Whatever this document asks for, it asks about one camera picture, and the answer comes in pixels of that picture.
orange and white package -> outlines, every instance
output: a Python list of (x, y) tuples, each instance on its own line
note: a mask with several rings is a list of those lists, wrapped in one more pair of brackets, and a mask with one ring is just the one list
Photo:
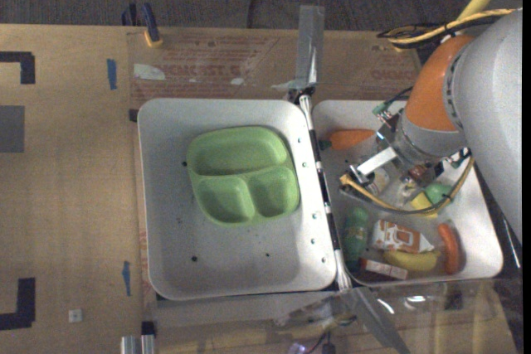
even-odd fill
[(411, 254), (435, 249), (421, 232), (385, 220), (378, 220), (374, 225), (371, 245), (377, 250), (399, 250)]

green divided plate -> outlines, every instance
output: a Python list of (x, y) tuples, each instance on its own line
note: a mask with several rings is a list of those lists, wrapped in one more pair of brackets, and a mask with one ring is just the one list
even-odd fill
[(274, 131), (260, 126), (215, 130), (188, 147), (194, 196), (221, 225), (255, 225), (293, 212), (300, 202), (290, 152)]

carrot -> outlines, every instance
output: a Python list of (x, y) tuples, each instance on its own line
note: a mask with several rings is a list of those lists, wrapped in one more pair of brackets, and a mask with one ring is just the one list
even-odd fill
[(332, 149), (347, 149), (370, 138), (374, 135), (374, 130), (367, 129), (353, 129), (353, 130), (338, 130), (333, 132), (330, 136)]
[(460, 267), (459, 242), (457, 241), (457, 237), (453, 229), (446, 223), (440, 223), (437, 226), (437, 231), (446, 247), (445, 271), (447, 274), (455, 274), (459, 271)]

bottle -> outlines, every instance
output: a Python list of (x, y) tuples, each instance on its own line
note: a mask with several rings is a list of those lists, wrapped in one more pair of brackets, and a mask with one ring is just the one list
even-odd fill
[(348, 214), (343, 231), (343, 256), (351, 272), (359, 269), (359, 257), (365, 251), (368, 240), (368, 213), (356, 206)]

banana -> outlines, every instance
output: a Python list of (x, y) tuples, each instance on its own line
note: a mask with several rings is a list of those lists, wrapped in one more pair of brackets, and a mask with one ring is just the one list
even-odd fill
[(396, 265), (409, 271), (430, 271), (435, 268), (439, 251), (430, 251), (422, 254), (410, 254), (401, 251), (385, 251), (383, 259), (390, 265)]

